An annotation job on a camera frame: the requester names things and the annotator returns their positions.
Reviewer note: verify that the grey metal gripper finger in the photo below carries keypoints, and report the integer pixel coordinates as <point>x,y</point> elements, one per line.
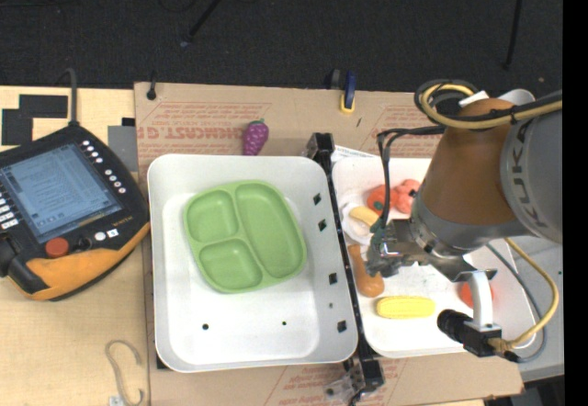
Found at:
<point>373,264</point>
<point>396,267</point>

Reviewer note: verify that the thin black rod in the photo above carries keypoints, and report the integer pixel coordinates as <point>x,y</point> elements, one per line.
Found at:
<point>345,248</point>

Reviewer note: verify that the green divided plate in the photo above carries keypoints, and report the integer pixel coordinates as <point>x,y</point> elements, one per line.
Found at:
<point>248,234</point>

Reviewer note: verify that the orange toy bell pepper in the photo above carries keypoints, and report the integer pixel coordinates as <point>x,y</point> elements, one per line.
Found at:
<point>379,196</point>

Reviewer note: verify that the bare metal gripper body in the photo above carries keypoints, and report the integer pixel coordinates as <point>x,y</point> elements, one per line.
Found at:
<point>409,241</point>

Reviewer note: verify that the purple grapes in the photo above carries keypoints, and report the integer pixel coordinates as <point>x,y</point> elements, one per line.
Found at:
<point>255,138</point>

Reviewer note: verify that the pink toy pumpkin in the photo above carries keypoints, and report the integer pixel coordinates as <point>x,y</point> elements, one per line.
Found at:
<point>406,197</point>

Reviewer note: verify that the red-orange round toy food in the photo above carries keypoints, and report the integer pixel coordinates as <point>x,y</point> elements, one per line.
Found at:
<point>467,294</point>

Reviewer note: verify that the black cylinder on white bracket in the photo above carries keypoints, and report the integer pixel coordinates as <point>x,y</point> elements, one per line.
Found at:
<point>464,330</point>

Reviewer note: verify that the yellow corn cob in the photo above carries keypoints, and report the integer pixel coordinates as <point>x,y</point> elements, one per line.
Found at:
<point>405,307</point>

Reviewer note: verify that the orange-brown toy sausage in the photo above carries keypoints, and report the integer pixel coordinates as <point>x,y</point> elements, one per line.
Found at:
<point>367,285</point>

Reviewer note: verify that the brown cardboard board, red print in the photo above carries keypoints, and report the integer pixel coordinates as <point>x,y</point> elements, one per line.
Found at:
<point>285,115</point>

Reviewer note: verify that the white round toy food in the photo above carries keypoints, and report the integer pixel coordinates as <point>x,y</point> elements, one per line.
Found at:
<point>356,232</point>

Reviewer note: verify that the yellow toy banana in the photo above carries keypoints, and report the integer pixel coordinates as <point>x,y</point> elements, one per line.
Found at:
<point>363,215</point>

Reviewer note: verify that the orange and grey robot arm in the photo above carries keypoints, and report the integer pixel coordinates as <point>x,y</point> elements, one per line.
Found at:
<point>468,174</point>

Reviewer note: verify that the white plastic tray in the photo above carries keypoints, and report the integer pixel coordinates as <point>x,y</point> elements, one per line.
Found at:
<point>413,340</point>
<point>257,326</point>

